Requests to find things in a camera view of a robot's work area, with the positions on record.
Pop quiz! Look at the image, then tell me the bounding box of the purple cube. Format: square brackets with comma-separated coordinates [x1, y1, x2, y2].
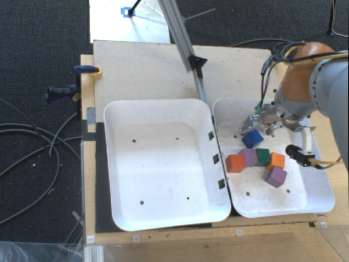
[264, 165, 288, 189]
[239, 148, 259, 168]

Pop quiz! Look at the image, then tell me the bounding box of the green cube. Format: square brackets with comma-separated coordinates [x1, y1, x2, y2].
[255, 147, 272, 168]

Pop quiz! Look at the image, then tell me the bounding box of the black cylinder on white bracket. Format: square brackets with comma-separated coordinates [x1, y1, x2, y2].
[285, 126, 316, 168]

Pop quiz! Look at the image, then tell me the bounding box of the orange cube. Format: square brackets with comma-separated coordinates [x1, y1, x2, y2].
[225, 154, 246, 174]
[265, 152, 286, 172]

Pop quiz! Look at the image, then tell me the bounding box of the white plastic tray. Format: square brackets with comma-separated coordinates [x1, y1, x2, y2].
[212, 98, 336, 219]
[103, 98, 232, 233]

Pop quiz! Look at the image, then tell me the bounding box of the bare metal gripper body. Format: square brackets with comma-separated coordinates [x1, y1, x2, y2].
[256, 104, 309, 128]

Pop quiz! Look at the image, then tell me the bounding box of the pale wood board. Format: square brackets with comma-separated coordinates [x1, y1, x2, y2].
[92, 39, 285, 124]

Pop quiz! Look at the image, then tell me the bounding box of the blue cube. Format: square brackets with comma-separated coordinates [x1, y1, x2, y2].
[241, 129, 264, 149]

